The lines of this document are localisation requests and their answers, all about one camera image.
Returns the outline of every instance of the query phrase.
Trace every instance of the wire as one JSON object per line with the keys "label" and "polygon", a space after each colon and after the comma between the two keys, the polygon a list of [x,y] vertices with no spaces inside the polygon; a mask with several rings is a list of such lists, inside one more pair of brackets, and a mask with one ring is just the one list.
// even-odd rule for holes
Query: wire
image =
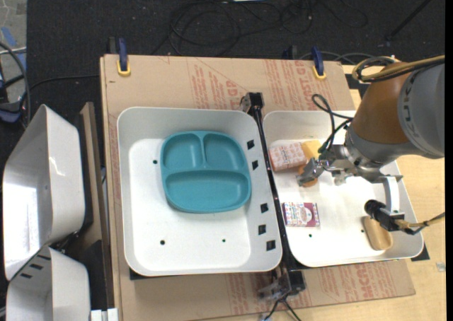
{"label": "wire", "polygon": [[26,115],[26,119],[24,121],[24,125],[27,127],[29,122],[30,122],[30,120],[31,120],[30,86],[28,84],[27,71],[23,67],[22,61],[19,59],[17,54],[14,53],[14,51],[8,45],[5,45],[3,42],[0,41],[0,47],[2,47],[4,50],[6,50],[11,55],[11,57],[13,57],[15,63],[17,63],[17,65],[18,65],[18,67],[19,67],[19,69],[21,71],[21,74],[22,74],[22,77],[23,77],[23,82],[25,84],[25,93],[23,94],[22,101],[26,97],[27,98],[27,103],[28,103],[27,115]]}
{"label": "wire", "polygon": [[[321,102],[324,104],[324,106],[322,106],[320,103],[318,103],[317,99],[321,100]],[[312,95],[311,100],[317,107],[319,107],[324,112],[327,112],[331,118],[331,129],[332,129],[331,134],[324,141],[324,143],[321,145],[321,147],[318,149],[319,153],[323,153],[326,150],[327,151],[331,150],[332,145],[333,145],[333,140],[335,138],[336,133],[340,129],[342,129],[344,126],[349,124],[352,121],[353,117],[341,115],[341,114],[338,114],[337,112],[332,111],[331,106],[328,104],[326,98],[318,93],[315,93],[314,95]],[[335,120],[334,120],[335,116],[340,117],[342,119],[346,119],[346,120],[344,122],[342,122],[339,126],[335,127]]]}
{"label": "wire", "polygon": [[445,63],[445,55],[432,57],[429,59],[421,59],[420,61],[409,62],[409,63],[401,63],[397,66],[393,66],[389,69],[383,69],[380,72],[375,74],[363,76],[362,70],[366,69],[367,67],[375,65],[377,62],[379,63],[394,63],[395,59],[391,57],[373,57],[370,59],[366,59],[361,61],[353,70],[352,70],[352,78],[364,83],[369,82],[378,82],[378,81],[385,81],[389,80],[390,78],[394,78],[403,74],[407,74],[409,72],[415,71],[416,69],[421,69],[429,66],[433,66],[436,64]]}
{"label": "wire", "polygon": [[395,223],[401,230],[404,230],[405,232],[407,232],[411,235],[415,235],[415,234],[419,233],[422,229],[429,227],[432,224],[443,221],[444,218],[445,218],[445,212],[439,214],[438,216],[435,216],[434,218],[430,219],[429,221],[424,221],[424,222],[420,222],[420,223],[409,223],[402,219],[396,219]]}
{"label": "wire", "polygon": [[279,298],[278,300],[275,301],[274,306],[272,307],[272,310],[269,312],[269,315],[267,315],[265,318],[263,318],[262,321],[267,321],[270,319],[270,317],[274,314],[274,312],[277,310],[277,306],[279,303],[283,303],[286,308],[292,313],[292,315],[296,318],[297,321],[302,321],[299,316],[297,316],[296,312],[292,309],[292,307],[289,305],[289,303],[286,301],[288,298],[288,295],[283,296],[282,298]]}
{"label": "wire", "polygon": [[11,86],[13,83],[23,79],[23,74],[17,75],[16,77],[10,78],[5,82],[5,87]]}
{"label": "wire", "polygon": [[45,80],[39,81],[37,83],[34,83],[30,87],[30,91],[34,90],[38,86],[43,85],[44,83],[49,83],[49,82],[53,82],[53,81],[77,80],[77,79],[80,79],[80,78],[93,78],[93,77],[99,77],[99,74],[61,76],[61,77],[46,78]]}
{"label": "wire", "polygon": [[344,18],[345,18],[345,14],[342,13],[340,15],[338,15],[330,6],[327,5],[327,1],[328,0],[314,0],[315,2],[313,3],[313,7],[317,6],[317,5],[322,5],[324,8],[326,8],[332,15],[333,17],[351,27],[351,28],[363,28],[365,27],[367,24],[368,24],[368,16],[366,15],[366,13],[364,11],[361,11],[359,8],[356,8],[352,5],[350,5],[349,3],[346,3],[345,0],[338,0],[343,6],[345,6],[346,8],[350,8],[352,9],[354,12],[358,13],[361,17],[362,17],[362,21],[359,21],[357,22],[356,20],[354,20],[353,22],[352,21],[346,21]]}
{"label": "wire", "polygon": [[[26,53],[27,52],[27,47],[19,47],[19,48],[12,48],[11,51],[14,53]],[[8,51],[0,51],[1,54],[7,54],[9,53]]]}
{"label": "wire", "polygon": [[[265,1],[271,2],[271,0],[193,0],[172,13],[167,36],[160,41],[158,46],[152,51],[152,54],[156,54],[168,40],[170,46],[178,55],[184,55],[185,51],[182,50],[183,45],[190,45],[198,46],[206,50],[212,48],[212,52],[209,53],[210,57],[218,57],[226,54],[240,39],[245,38],[246,36],[263,33],[267,30],[279,27],[283,27],[285,30],[294,34],[301,34],[307,31],[311,26],[311,21],[309,21],[308,25],[305,27],[297,23],[298,30],[288,28],[289,22],[303,13],[305,5],[302,0],[290,0],[289,4],[283,7],[283,9],[279,9],[274,3],[264,3]],[[270,15],[267,10],[264,12],[265,17],[260,17],[249,6],[246,6],[246,4],[253,4],[256,6],[265,5],[267,6],[266,8],[271,8],[277,14],[277,18],[275,20],[269,20],[268,18],[272,18],[272,14]],[[236,20],[229,11],[230,7],[233,5],[241,6],[253,17],[268,25],[262,28],[253,28],[249,31],[244,31],[239,25],[239,21]],[[195,22],[200,22],[201,18],[209,18],[209,15],[217,15],[216,21],[221,22],[221,19],[223,18],[224,22],[227,24],[226,29],[216,28],[216,35],[221,35],[221,37],[216,40],[202,41],[198,39],[199,36],[197,39],[189,36],[188,32],[193,24]],[[243,19],[240,21],[242,21],[242,23],[251,23],[250,21],[244,21]]]}
{"label": "wire", "polygon": [[[328,52],[328,51],[320,51],[320,52],[322,54],[334,57],[332,59],[332,61],[341,61],[342,59],[344,59],[349,64],[357,64],[357,62],[353,61],[350,57],[366,57],[366,58],[375,57],[373,54],[361,53],[361,52],[351,52],[351,53],[345,53],[345,54],[339,54],[339,53]],[[307,52],[306,54],[303,54],[302,56],[300,56],[299,59],[307,59],[312,56],[313,56],[313,54],[311,52]]]}

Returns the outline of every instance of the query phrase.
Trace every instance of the blue divided plate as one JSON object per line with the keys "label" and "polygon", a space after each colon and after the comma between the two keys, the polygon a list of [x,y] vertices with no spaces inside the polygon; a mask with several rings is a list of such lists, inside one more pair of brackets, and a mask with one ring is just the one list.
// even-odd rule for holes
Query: blue divided plate
{"label": "blue divided plate", "polygon": [[246,157],[238,142],[220,132],[178,132],[161,149],[168,202],[181,211],[216,213],[243,206],[251,197]]}

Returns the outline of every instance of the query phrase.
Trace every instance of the drain hole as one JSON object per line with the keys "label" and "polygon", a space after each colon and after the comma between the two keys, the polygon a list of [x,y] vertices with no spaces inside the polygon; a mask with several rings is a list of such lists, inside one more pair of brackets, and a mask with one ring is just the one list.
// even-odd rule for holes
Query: drain hole
{"label": "drain hole", "polygon": [[268,240],[266,242],[266,250],[273,250],[275,249],[275,241],[274,240]]}
{"label": "drain hole", "polygon": [[30,265],[30,267],[32,267],[32,268],[34,268],[34,269],[38,269],[38,270],[41,270],[41,269],[43,268],[43,267],[40,266],[39,264],[35,264],[35,263],[32,263],[32,264]]}
{"label": "drain hole", "polygon": [[261,224],[260,226],[258,226],[258,235],[261,235],[261,234],[264,234],[266,233],[266,225],[265,224]]}
{"label": "drain hole", "polygon": [[43,255],[38,255],[39,258],[45,259],[46,261],[50,261],[50,257],[46,257]]}

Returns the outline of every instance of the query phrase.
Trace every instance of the light wooden table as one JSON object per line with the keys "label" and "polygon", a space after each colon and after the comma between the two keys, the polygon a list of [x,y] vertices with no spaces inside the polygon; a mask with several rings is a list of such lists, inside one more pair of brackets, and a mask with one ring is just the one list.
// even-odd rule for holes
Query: light wooden table
{"label": "light wooden table", "polygon": [[[140,84],[146,84],[151,91],[155,92],[156,98],[154,105],[157,107],[172,107],[175,106],[176,100],[173,95],[174,90],[165,86],[162,76],[156,74],[155,66],[158,62],[147,62],[148,59],[134,58],[135,61],[143,66],[135,66],[135,76],[129,78],[121,78],[115,75],[115,67],[113,59],[108,57],[106,63],[110,64],[104,69],[104,62],[101,62],[103,71],[109,73],[108,78],[102,78],[103,91],[103,116],[104,116],[104,136],[109,139],[115,136],[115,131],[108,127],[109,121],[114,121],[115,118],[110,118],[110,111],[113,113],[119,112],[119,109],[127,108],[132,105],[149,105],[147,102],[147,92],[143,91]],[[161,66],[167,66],[165,58],[160,59]],[[248,73],[249,68],[244,67],[242,71],[244,76],[255,76],[255,72]],[[109,91],[106,88],[110,86],[110,94],[113,94],[113,100],[108,102]],[[348,90],[345,89],[343,95],[347,95]],[[351,91],[354,105],[357,107],[360,103],[360,96],[357,91]],[[192,98],[190,93],[186,95],[185,103],[178,103],[179,107],[190,107]],[[107,159],[110,158],[110,149],[108,149]],[[445,211],[445,161],[430,160],[415,156],[404,156],[399,158],[398,166],[401,174],[404,176],[404,183],[411,199],[414,212],[419,221],[431,219],[432,217]],[[114,193],[114,187],[117,187],[119,179],[108,174],[108,193]],[[115,207],[120,206],[120,201],[109,199],[109,212],[115,213]],[[118,270],[118,257],[115,255],[122,252],[122,246],[117,249],[117,228],[116,223],[120,222],[120,215],[110,217],[110,241],[114,247],[113,252],[113,269]],[[415,288],[414,296],[406,296],[400,298],[386,298],[382,300],[362,301],[358,303],[346,303],[332,306],[311,307],[296,310],[296,314],[303,321],[320,321],[320,320],[344,320],[344,321],[382,321],[382,320],[410,320],[410,321],[443,321],[447,318],[446,310],[446,272],[442,270],[442,265],[445,266],[445,223],[437,223],[432,227],[423,230],[423,237],[428,249],[430,259],[413,262],[406,260],[409,272],[411,274],[413,285]],[[115,294],[115,303],[120,303],[121,293],[126,292],[121,287],[121,280],[126,281],[127,275],[114,274],[113,283],[117,290]],[[138,292],[137,289],[130,287],[127,289],[131,297]],[[131,299],[127,300],[128,309],[134,309],[134,303]],[[290,321],[294,318],[285,311],[280,311],[272,316],[272,321]],[[212,320],[216,321],[258,321],[259,316],[244,315],[234,317],[221,317]]]}

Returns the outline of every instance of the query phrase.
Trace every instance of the black cable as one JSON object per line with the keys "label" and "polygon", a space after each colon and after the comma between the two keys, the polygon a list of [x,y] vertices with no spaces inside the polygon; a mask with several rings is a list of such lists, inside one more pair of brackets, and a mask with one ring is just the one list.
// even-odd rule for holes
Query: black cable
{"label": "black cable", "polygon": [[[322,101],[322,103],[324,104],[325,107],[323,107],[321,104],[319,104],[317,102],[318,98]],[[331,134],[324,141],[324,143],[321,145],[321,147],[318,149],[319,153],[323,153],[325,150],[329,151],[329,150],[332,149],[333,140],[335,138],[336,133],[340,129],[345,127],[347,124],[349,124],[352,121],[353,117],[341,115],[341,114],[338,114],[337,112],[332,111],[331,106],[328,104],[326,98],[323,97],[322,95],[318,94],[318,93],[315,93],[314,95],[312,95],[311,100],[313,101],[313,103],[317,107],[319,107],[324,112],[327,112],[329,114],[329,116],[330,116],[330,119],[331,119]],[[342,122],[339,126],[335,127],[335,120],[333,118],[334,116],[340,117],[340,118],[346,119],[346,120],[344,122]]]}
{"label": "black cable", "polygon": [[11,55],[11,57],[13,57],[15,63],[17,63],[19,69],[21,70],[21,76],[23,77],[23,82],[25,84],[25,93],[23,94],[23,99],[26,97],[27,98],[27,115],[26,115],[26,119],[24,121],[24,125],[25,126],[28,126],[28,124],[30,123],[30,120],[31,120],[31,98],[30,98],[30,86],[29,86],[29,83],[28,83],[28,78],[27,78],[27,71],[25,70],[25,68],[23,67],[22,65],[22,62],[21,60],[19,59],[19,57],[17,56],[16,53],[14,53],[14,51],[8,46],[8,45],[5,45],[3,42],[0,41],[0,47],[3,47],[4,50],[8,51],[8,53]]}
{"label": "black cable", "polygon": [[16,77],[10,78],[5,82],[5,87],[11,86],[13,83],[16,83],[17,81],[23,79],[23,74],[17,75]]}
{"label": "black cable", "polygon": [[[366,58],[372,58],[375,57],[372,54],[368,53],[361,53],[361,52],[351,52],[351,53],[345,53],[345,54],[339,54],[335,52],[329,52],[329,51],[320,51],[321,54],[324,54],[326,56],[331,56],[334,57],[332,61],[340,61],[342,60],[346,61],[349,64],[357,64],[356,61],[353,61],[350,57],[366,57]],[[303,54],[300,56],[298,59],[308,59],[313,57],[313,54],[311,52],[307,52],[306,54]]]}
{"label": "black cable", "polygon": [[35,89],[35,88],[37,88],[38,86],[43,85],[44,83],[49,83],[49,82],[53,82],[53,81],[77,80],[77,79],[80,79],[80,78],[93,78],[93,77],[99,77],[99,74],[61,76],[61,77],[46,78],[45,80],[39,81],[37,83],[34,83],[30,87],[30,91]]}
{"label": "black cable", "polygon": [[419,69],[428,69],[432,66],[445,63],[445,55],[433,57],[429,59],[421,59],[420,61],[401,63],[399,66],[395,66],[391,69],[384,69],[380,72],[371,75],[362,75],[362,71],[370,66],[376,64],[387,65],[395,63],[396,61],[391,57],[378,56],[366,59],[360,62],[353,70],[352,77],[363,83],[373,83],[380,81],[387,81],[391,78],[395,78]]}
{"label": "black cable", "polygon": [[[259,1],[247,2],[246,5],[245,3],[234,0],[191,0],[191,2],[184,4],[171,14],[166,36],[161,39],[151,53],[156,54],[169,41],[170,46],[177,55],[185,55],[187,50],[184,50],[183,46],[187,45],[208,51],[210,57],[219,57],[226,55],[239,40],[251,35],[264,33],[268,30],[282,28],[289,33],[301,35],[308,31],[314,22],[312,8],[317,4],[326,6],[322,1],[328,0],[268,0],[265,3]],[[348,8],[353,8],[343,0],[340,1]],[[240,6],[251,16],[267,25],[260,28],[260,26],[256,26],[256,22],[254,21],[253,28],[245,30],[242,26],[251,22],[241,17],[242,22],[240,24],[233,17],[230,9],[234,9],[237,6]],[[263,8],[263,13],[265,11],[268,12],[268,9],[271,8],[271,13],[277,14],[277,17],[269,20],[268,14],[266,14],[266,17],[259,16],[258,12],[252,8],[260,7]],[[225,28],[219,28],[215,33],[215,36],[221,35],[220,38],[203,41],[195,39],[194,36],[190,35],[194,23],[200,22],[201,18],[208,21],[214,14],[217,14],[216,21],[226,23]]]}
{"label": "black cable", "polygon": [[297,316],[296,312],[292,309],[292,307],[289,305],[287,302],[288,295],[279,298],[278,300],[275,301],[274,306],[272,307],[272,310],[269,312],[269,314],[263,318],[263,321],[267,321],[270,319],[270,317],[274,314],[274,312],[277,310],[277,306],[279,303],[283,303],[286,308],[292,313],[292,315],[296,318],[297,321],[302,321],[299,316]]}

